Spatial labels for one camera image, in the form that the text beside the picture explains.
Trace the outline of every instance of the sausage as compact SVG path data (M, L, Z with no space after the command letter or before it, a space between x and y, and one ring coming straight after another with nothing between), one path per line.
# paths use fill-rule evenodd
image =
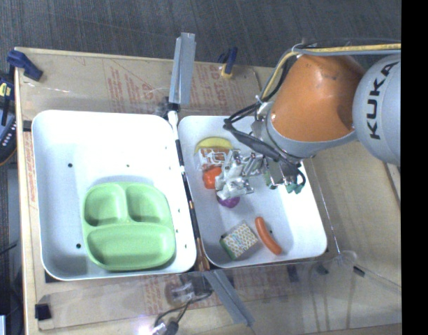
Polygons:
M256 228L257 233L260 236L260 239L262 239L262 242L268 249L273 252L275 255L279 255L282 253L282 248L280 245L276 243L274 238L270 235L268 232L267 226L265 225L265 220L263 217L256 217Z

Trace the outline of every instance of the green divided plate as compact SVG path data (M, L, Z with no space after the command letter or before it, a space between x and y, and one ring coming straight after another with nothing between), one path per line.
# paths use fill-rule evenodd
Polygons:
M82 229L89 258L109 271L159 267L175 253L167 198L148 184L92 187L84 199Z

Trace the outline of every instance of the toy hot dog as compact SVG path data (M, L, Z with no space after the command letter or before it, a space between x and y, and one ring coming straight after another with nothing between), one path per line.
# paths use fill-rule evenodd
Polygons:
M262 242L268 249L273 252L275 255L279 255L282 253L282 248L280 245L276 243L274 238L270 235L268 232L267 226L265 225L265 220L263 217L256 217L256 228L257 233L260 236L260 239L262 239Z

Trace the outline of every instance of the gray carpet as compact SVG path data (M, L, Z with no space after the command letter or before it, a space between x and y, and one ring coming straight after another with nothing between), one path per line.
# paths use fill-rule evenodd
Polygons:
M196 34L197 61L237 46L238 64L274 66L303 38L400 40L401 0L0 0L0 69L15 46L172 59L181 32ZM6 168L0 249L8 246ZM0 279L8 282L7 254ZM2 313L8 299L0 296Z

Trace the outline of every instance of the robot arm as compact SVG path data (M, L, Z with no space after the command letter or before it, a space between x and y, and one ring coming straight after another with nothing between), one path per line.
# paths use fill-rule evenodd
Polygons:
M252 193L249 179L261 176L270 188L284 185L299 193L305 184L303 159L356 139L375 157L400 165L400 47L295 46L286 52L258 102L225 119L224 128L252 152L229 153L216 178L217 195L225 200ZM389 56L364 71L352 54ZM250 114L252 134L235 129L233 124Z

